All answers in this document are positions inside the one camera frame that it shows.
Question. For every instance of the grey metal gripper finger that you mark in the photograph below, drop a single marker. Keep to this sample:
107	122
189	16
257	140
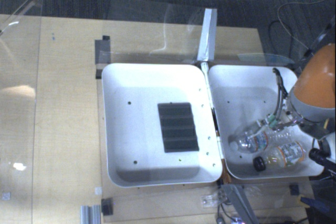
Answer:
260	123
256	135

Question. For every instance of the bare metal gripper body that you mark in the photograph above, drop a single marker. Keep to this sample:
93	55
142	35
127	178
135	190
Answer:
290	121

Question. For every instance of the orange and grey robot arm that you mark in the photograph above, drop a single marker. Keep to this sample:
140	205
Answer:
316	81

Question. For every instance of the clear bottle with white cap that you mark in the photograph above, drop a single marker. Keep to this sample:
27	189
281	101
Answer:
252	143

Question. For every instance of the yellow bottle with black cap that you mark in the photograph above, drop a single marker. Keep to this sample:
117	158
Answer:
284	156

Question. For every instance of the white plastic tray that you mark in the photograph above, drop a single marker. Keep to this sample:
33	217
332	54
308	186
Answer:
244	91
136	126

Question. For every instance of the black ridged rectangular block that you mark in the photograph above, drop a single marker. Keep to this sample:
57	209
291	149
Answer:
178	127

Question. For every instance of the black cylinder on white bracket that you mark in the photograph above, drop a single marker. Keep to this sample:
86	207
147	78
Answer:
324	156

